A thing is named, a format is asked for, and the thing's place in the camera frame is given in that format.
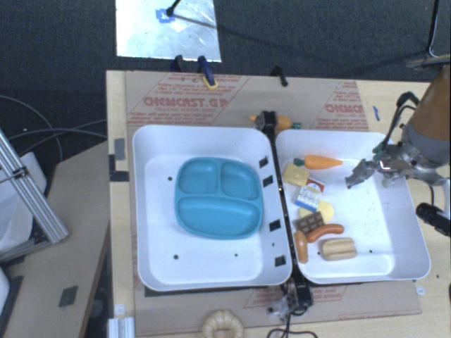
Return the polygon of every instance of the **blue mark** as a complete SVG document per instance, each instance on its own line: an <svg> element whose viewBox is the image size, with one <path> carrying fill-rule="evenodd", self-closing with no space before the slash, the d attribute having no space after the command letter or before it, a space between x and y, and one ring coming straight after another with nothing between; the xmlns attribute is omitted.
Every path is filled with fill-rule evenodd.
<svg viewBox="0 0 451 338"><path fill-rule="evenodd" d="M376 120L380 121L381 119L379 119L379 111L378 111L378 109L375 106L373 106L373 110L374 110L374 116L376 117Z"/></svg>
<svg viewBox="0 0 451 338"><path fill-rule="evenodd" d="M156 9L155 16L161 24L169 24L170 22L175 21L175 18L173 16L169 18L169 16L166 15L165 8Z"/></svg>

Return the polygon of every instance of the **cardboard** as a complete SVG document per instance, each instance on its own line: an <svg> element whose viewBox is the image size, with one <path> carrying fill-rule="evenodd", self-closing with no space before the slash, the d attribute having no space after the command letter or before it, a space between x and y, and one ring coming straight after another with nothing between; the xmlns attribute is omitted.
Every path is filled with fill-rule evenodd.
<svg viewBox="0 0 451 338"><path fill-rule="evenodd" d="M275 110L304 129L367 131L357 84L349 80L215 76L209 91L199 74L127 72L128 141L146 124L251 127L249 115ZM280 287L226 291L149 291L136 266L135 184L132 144L128 145L135 290L135 333L139 336L200 331L212 311L230 309L245 327L279 325L268 306L282 297ZM314 305L294 323L411 315L421 312L411 281L317 286Z"/></svg>

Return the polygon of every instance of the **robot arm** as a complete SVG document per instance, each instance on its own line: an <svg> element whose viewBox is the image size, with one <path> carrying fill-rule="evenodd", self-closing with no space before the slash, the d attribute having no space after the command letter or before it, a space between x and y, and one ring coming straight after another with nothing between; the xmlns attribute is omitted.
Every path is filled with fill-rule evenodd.
<svg viewBox="0 0 451 338"><path fill-rule="evenodd" d="M446 63L420 102L412 93L400 97L386 138L373 150L373 160L361 160L345 180L350 188L377 171L383 174L386 187L399 177L422 180L431 187L441 186L445 192L444 210L420 204L416 213L438 231L450 236L450 179L436 171L450 163L450 56L447 56ZM399 123L406 108L404 104L409 100L416 105L415 113L402 126L401 141L389 144L391 132Z"/></svg>

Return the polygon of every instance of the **blue plate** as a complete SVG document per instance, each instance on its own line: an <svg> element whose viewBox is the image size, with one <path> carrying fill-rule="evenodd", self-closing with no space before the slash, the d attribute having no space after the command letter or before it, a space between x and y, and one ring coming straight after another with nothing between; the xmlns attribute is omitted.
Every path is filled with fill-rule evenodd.
<svg viewBox="0 0 451 338"><path fill-rule="evenodd" d="M243 239L263 218L258 175L243 163L193 158L178 171L175 215L188 232L216 239Z"/></svg>

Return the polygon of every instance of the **beige ring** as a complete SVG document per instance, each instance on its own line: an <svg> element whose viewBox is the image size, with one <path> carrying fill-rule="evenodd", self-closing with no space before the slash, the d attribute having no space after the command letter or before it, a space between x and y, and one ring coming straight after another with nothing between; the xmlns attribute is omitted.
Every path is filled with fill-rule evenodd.
<svg viewBox="0 0 451 338"><path fill-rule="evenodd" d="M230 330L233 333L233 338L243 338L245 335L245 328L240 319L226 310L212 313L202 327L205 338L214 338L213 334L217 330Z"/></svg>

